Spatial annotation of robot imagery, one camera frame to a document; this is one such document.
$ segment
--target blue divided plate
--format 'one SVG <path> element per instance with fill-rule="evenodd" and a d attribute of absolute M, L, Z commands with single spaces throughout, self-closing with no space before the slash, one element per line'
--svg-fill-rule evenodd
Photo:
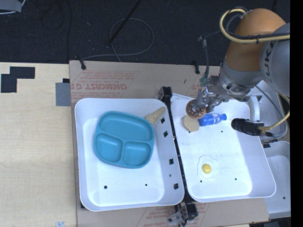
<path fill-rule="evenodd" d="M 146 119 L 109 111 L 97 123 L 94 150 L 106 163 L 140 168 L 150 161 L 154 140 L 153 125 Z"/>

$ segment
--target cardboard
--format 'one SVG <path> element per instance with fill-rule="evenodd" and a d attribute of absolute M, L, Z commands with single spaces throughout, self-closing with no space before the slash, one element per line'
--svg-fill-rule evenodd
<path fill-rule="evenodd" d="M 199 75 L 191 65 L 70 61 L 71 107 L 74 140 L 74 164 L 79 227 L 149 227 L 170 226 L 167 217 L 174 206 L 134 208 L 92 212 L 81 207 L 77 139 L 74 119 L 75 104 L 82 98 L 156 98 L 161 87 L 171 87 L 173 93 L 196 97 L 200 78 L 206 66 L 200 66 Z M 218 75 L 219 67 L 210 67 L 209 75 Z M 198 217 L 188 227 L 214 227 L 269 221 L 263 198 L 211 203 L 196 203 Z"/>

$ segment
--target black wire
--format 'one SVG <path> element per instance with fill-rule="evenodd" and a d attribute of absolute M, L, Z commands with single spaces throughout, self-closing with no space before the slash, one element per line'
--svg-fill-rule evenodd
<path fill-rule="evenodd" d="M 273 6 L 272 6 L 272 8 L 271 8 L 271 10 L 272 10 L 273 12 L 276 12 L 276 5 L 277 5 L 277 2 L 278 2 L 278 0 L 274 0 L 274 1 L 273 1 Z"/>
<path fill-rule="evenodd" d="M 66 38 L 66 52 L 67 52 L 67 63 L 70 59 L 70 49 L 69 49 L 69 39 L 70 39 L 70 31 L 72 25 L 72 10 L 69 3 L 69 0 L 29 0 L 30 2 L 34 3 L 38 10 L 42 13 L 40 18 L 41 24 L 44 28 L 57 30 L 63 27 L 65 23 L 65 16 L 63 11 L 63 6 L 66 5 L 70 14 L 70 21 L 68 24 L 68 31 L 67 31 L 67 38 Z M 47 26 L 46 20 L 48 19 L 47 16 L 59 15 L 61 18 L 60 23 L 54 27 Z"/>
<path fill-rule="evenodd" d="M 168 2 L 169 4 L 173 5 L 173 6 L 176 6 L 176 7 L 184 7 L 184 6 L 186 6 L 186 5 L 182 5 L 182 6 L 176 5 L 176 4 L 173 4 L 173 3 L 169 2 L 168 0 L 165 0 L 165 1 Z M 153 35 L 152 29 L 150 28 L 150 26 L 149 26 L 148 24 L 146 24 L 145 22 L 143 22 L 143 23 L 151 30 L 152 37 L 153 37 L 153 41 L 154 41 L 154 35 Z M 153 45 L 153 41 L 152 41 L 151 45 L 150 45 L 146 50 L 144 50 L 144 51 L 142 51 L 142 52 L 139 52 L 139 53 L 132 53 L 132 54 L 122 54 L 122 55 L 135 55 L 135 54 L 141 54 L 141 53 L 147 51 L 147 50 Z M 117 52 L 116 52 L 115 48 L 113 47 L 113 44 L 112 44 L 112 43 L 110 43 L 110 46 L 111 46 L 111 48 L 112 48 L 112 50 L 113 50 L 113 52 L 114 52 L 114 56 L 116 56 L 117 59 L 118 59 L 118 61 L 121 62 L 121 60 L 120 60 L 120 58 L 119 58 L 119 56 L 121 56 L 121 54 L 117 54 Z M 88 57 L 83 58 L 83 60 L 87 60 L 87 59 L 93 58 L 93 57 L 100 57 L 100 56 L 112 56 L 112 55 L 111 55 L 111 54 L 109 54 L 109 55 L 101 54 L 101 55 L 95 55 L 95 56 L 88 56 Z"/>
<path fill-rule="evenodd" d="M 206 70 L 205 70 L 205 78 L 208 78 L 209 73 L 209 63 L 208 63 L 208 52 L 207 52 L 207 46 L 204 47 L 205 50 L 205 56 L 206 56 Z"/>
<path fill-rule="evenodd" d="M 225 29 L 225 31 L 233 36 L 234 38 L 237 38 L 237 39 L 243 39 L 243 40 L 251 40 L 251 39 L 260 39 L 260 38 L 273 38 L 273 37 L 276 37 L 276 36 L 284 36 L 284 35 L 290 35 L 290 32 L 286 32 L 286 33 L 276 33 L 276 34 L 269 34 L 269 35 L 248 35 L 248 36 L 242 36 L 242 35 L 237 35 L 237 34 L 234 34 L 230 31 L 227 31 Z"/>

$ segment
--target blue water bottle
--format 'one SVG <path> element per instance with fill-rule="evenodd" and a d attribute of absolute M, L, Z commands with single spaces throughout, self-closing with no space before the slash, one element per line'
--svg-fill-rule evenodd
<path fill-rule="evenodd" d="M 226 120 L 226 114 L 208 113 L 205 114 L 201 119 L 198 119 L 200 126 L 217 124 L 223 120 Z"/>

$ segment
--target black carpet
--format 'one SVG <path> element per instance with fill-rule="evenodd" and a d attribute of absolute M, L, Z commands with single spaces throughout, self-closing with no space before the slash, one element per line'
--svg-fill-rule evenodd
<path fill-rule="evenodd" d="M 237 6 L 266 8 L 290 22 L 290 0 L 142 0 L 110 46 L 110 38 L 138 1 L 27 0 L 21 13 L 0 15 L 0 61 L 68 63 L 82 58 L 190 64 L 196 60 L 206 65 L 198 38 L 214 33 L 207 39 L 208 63 L 220 65 L 229 45 L 216 33 L 225 11 Z"/>

